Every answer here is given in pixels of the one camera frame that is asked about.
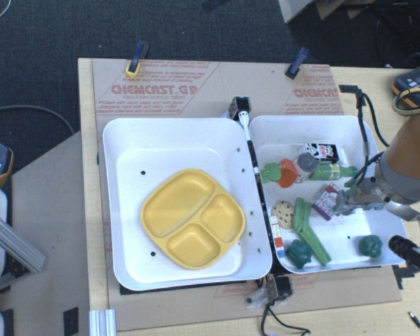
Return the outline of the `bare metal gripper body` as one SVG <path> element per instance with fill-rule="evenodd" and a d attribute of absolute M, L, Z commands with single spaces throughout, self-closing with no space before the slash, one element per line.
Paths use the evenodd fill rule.
<path fill-rule="evenodd" d="M 383 209 L 392 200 L 394 193 L 382 178 L 373 176 L 364 178 L 349 190 L 349 203 L 354 208 L 364 210 Z"/>

